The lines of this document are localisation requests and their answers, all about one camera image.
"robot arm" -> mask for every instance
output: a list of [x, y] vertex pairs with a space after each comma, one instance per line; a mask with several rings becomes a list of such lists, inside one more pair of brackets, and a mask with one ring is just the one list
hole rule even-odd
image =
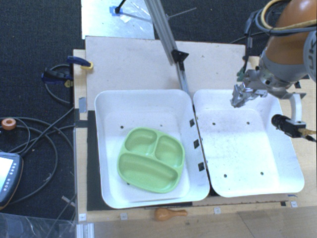
[[239, 108], [247, 101], [258, 96], [265, 97], [268, 93], [279, 99], [288, 99], [292, 117], [275, 115], [272, 123], [291, 137], [303, 137], [306, 124], [301, 121], [301, 98], [305, 94], [289, 93], [287, 89], [307, 75], [316, 82], [317, 0], [291, 0], [281, 13], [276, 27], [269, 26], [264, 19], [265, 12], [285, 1], [272, 0], [256, 15], [253, 13], [256, 25], [270, 34], [270, 38], [259, 66], [255, 70], [240, 72], [242, 83], [234, 86], [231, 105]]

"blue tape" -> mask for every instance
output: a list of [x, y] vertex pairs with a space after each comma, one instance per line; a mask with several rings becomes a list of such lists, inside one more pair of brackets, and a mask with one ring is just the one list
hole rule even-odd
[[117, 8], [117, 6], [111, 6], [111, 7], [109, 7], [109, 11], [110, 11], [110, 13], [111, 13], [111, 15], [112, 16], [120, 16], [122, 13], [123, 13], [123, 10], [122, 10], [122, 8], [120, 8], [120, 12], [117, 14], [117, 13], [115, 13], [115, 9]]

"handheld device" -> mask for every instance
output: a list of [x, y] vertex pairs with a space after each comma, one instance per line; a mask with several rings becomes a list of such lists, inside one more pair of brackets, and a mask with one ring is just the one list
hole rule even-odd
[[19, 185], [23, 168], [18, 154], [0, 152], [0, 210], [7, 206]]

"black bracket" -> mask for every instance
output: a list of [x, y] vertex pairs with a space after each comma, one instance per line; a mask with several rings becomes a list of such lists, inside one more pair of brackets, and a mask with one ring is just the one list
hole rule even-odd
[[179, 51], [179, 50], [173, 50], [172, 51], [172, 57], [174, 59], [174, 62], [179, 63], [180, 70], [184, 71], [184, 60], [189, 56], [188, 53]]

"orange knob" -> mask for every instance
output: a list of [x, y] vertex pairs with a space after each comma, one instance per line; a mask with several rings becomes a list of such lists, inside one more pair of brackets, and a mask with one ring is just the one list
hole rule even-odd
[[167, 208], [157, 208], [154, 213], [154, 218], [157, 221], [165, 221], [175, 216], [187, 216], [187, 211], [173, 211]]
[[16, 120], [13, 118], [3, 119], [1, 122], [1, 126], [5, 130], [12, 130], [16, 127]]

